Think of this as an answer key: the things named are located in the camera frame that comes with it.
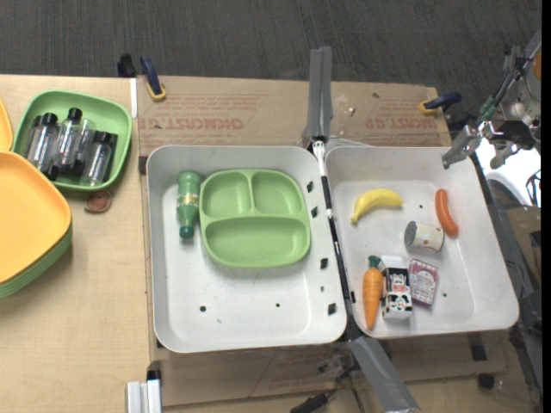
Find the orange carrot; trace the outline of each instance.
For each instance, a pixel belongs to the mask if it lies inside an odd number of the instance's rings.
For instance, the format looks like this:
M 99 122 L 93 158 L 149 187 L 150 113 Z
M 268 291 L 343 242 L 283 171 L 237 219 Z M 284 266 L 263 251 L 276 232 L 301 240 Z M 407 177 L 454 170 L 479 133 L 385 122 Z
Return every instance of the orange carrot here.
M 379 310 L 379 301 L 382 295 L 382 272 L 374 265 L 372 258 L 369 258 L 371 268 L 365 271 L 363 275 L 363 311 L 368 329 L 373 329 L 377 311 Z
M 443 188 L 440 188 L 436 192 L 436 215 L 446 234 L 449 236 L 456 236 L 459 232 L 459 228 L 449 214 L 448 192 Z

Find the wooden table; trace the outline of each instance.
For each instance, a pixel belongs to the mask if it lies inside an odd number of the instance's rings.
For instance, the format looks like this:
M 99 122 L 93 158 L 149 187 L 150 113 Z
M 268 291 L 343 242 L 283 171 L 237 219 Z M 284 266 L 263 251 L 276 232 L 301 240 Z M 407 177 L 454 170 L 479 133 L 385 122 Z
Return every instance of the wooden table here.
M 121 78 L 0 76 L 0 96 L 16 127 L 33 96 L 72 89 L 132 109 L 131 82 Z M 139 134 L 107 213 L 84 211 L 86 194 L 64 192 L 73 217 L 70 249 L 41 277 L 0 299 L 0 410 L 10 412 L 123 412 L 128 381 L 144 380 L 150 358 L 150 324 Z M 520 374 L 504 343 L 509 372 Z M 423 412 L 531 411 L 501 404 L 478 391 L 474 375 L 408 383 Z M 361 389 L 367 411 L 380 411 L 374 393 Z M 191 405 L 181 411 L 281 412 L 305 395 Z M 339 390 L 327 412 L 359 411 L 350 390 Z

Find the dark gray fabric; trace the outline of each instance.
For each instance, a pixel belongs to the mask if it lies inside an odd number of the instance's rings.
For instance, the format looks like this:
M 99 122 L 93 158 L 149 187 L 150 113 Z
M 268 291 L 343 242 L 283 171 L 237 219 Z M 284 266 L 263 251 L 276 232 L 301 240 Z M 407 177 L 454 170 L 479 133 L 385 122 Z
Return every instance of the dark gray fabric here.
M 541 0 L 0 0 L 0 73 L 116 76 L 123 52 L 163 75 L 419 83 L 478 106 L 508 44 L 541 28 Z

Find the tin can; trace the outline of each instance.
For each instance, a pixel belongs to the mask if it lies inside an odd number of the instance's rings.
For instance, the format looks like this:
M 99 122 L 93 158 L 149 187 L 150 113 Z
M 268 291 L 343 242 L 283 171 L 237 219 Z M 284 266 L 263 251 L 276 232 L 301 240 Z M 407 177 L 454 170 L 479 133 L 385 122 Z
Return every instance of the tin can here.
M 438 252 L 444 244 L 444 231 L 442 228 L 412 220 L 407 224 L 404 242 L 411 248 Z

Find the yellow banana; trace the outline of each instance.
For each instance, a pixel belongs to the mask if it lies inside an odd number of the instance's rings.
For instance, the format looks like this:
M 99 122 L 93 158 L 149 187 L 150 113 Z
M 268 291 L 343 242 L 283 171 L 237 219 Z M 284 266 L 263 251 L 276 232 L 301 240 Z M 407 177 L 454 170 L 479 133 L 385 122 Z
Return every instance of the yellow banana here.
M 366 191 L 356 199 L 354 214 L 350 221 L 355 224 L 358 218 L 373 207 L 399 207 L 404 201 L 398 193 L 388 188 L 375 188 Z

